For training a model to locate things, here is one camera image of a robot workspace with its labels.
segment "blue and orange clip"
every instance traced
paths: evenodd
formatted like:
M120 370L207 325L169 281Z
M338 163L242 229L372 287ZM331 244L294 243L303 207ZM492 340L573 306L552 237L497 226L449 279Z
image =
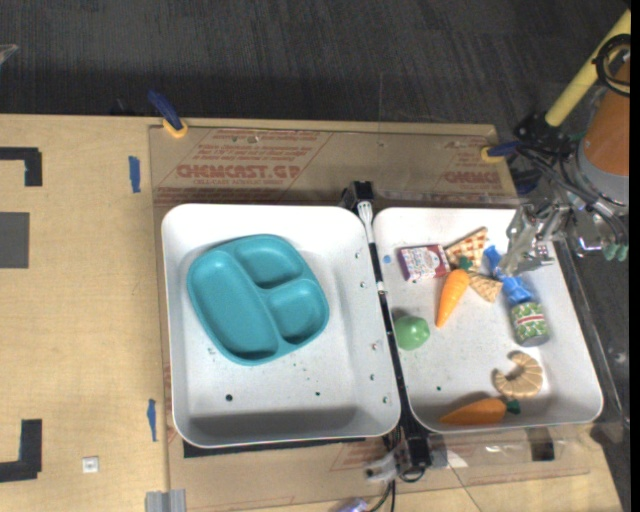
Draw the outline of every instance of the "blue and orange clip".
M164 118L162 120L162 126L164 126L173 137L181 139L187 134L189 127L180 119L176 109L167 98L159 92L150 90L149 94L147 94L147 99L158 109L158 112L162 114Z

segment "yellow tube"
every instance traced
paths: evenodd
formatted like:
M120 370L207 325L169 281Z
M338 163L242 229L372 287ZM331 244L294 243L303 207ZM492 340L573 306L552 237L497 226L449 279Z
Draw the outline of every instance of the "yellow tube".
M618 22L613 26L609 33L604 37L602 42L598 45L595 51L584 63L578 74L571 80L569 85L556 100L553 106L549 109L544 119L549 126L560 126L571 111L576 107L580 100L584 97L589 89L598 79L596 67L593 64L593 59L596 58L600 48L613 36L619 34L631 34L631 11L626 10L620 17Z

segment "toy sink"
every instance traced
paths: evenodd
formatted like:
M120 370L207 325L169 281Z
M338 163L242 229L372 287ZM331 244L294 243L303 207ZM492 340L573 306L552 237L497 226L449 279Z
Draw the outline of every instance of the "toy sink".
M442 279L410 283L403 278L398 249L448 245L481 226L488 228L487 245L506 251L506 230L514 213L512 209L389 208L375 217L379 264L392 314L420 316L431 326L431 337L421 347L399 351L411 413L428 430L586 423L602 409L602 392L558 264L526 275L545 307L551 330L551 341L535 348L515 343L503 298L492 304L467 292L448 323L437 329L434 317ZM252 245L256 240L267 240L267 246L284 243L275 250L282 263L276 265L280 277L271 284L251 270L252 261L260 258L243 261L243 254L263 250L260 244ZM397 425L401 404L396 375L367 237L356 215L321 206L182 205L165 216L162 243L173 415L186 441L217 448L366 438L381 436ZM243 243L244 249L238 249ZM293 248L295 254L284 247ZM551 245L549 252L555 257ZM297 256L302 264L295 263ZM214 281L227 297L242 290L246 293L241 296L254 297L249 300L253 305L236 313L245 320L226 323L216 308L203 314L207 292L195 292L198 279L190 279L203 258L213 258L204 268L218 272L221 279ZM288 285L304 288L302 283L316 282L320 291L309 291L311 287L281 300L272 295ZM300 310L295 305L298 299L315 305ZM263 306L270 312L264 321L267 327L247 327L246 319L264 311ZM294 317L300 316L304 321L297 322ZM212 332L211 324L220 323L231 330L229 339L234 338L234 329L271 334L255 345L261 349L250 349L253 355L247 356L242 347L222 341L219 331ZM222 342L216 343L216 337ZM496 369L508 373L513 366L508 355L516 350L536 358L545 376L540 393L522 402L521 414L481 427L439 422L443 414L473 397L498 396L491 374Z

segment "green can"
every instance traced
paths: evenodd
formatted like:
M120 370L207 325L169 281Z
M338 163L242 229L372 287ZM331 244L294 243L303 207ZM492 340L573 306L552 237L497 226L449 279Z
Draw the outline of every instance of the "green can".
M511 309L511 323L516 342L523 347L536 347L550 339L549 327L537 302L524 302Z

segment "white tray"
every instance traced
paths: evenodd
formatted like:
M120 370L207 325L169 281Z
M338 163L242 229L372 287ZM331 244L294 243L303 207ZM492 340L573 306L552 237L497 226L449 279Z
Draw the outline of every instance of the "white tray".
M187 289L196 257L235 238L288 240L327 297L329 323L308 345L242 366L207 337ZM360 220L333 207L183 205L162 223L173 416L203 448L377 437L400 416L373 267Z
M409 401L414 416L436 432L587 423L601 412L603 396L558 263L525 274L524 279L543 305L551 340L524 349L514 341L504 296L491 304L472 290L442 329L435 327L443 279L407 283L398 265L402 247L448 245L476 229L488 228L488 245L507 250L507 226L514 210L390 208L374 220L374 233L392 314L425 318L431 338L414 351L400 350ZM552 244L549 252L555 257ZM491 382L494 369L513 369L508 354L520 350L536 358L544 370L544 385L533 399L522 400L520 415L507 414L499 427L453 427L438 418L474 398L498 396Z

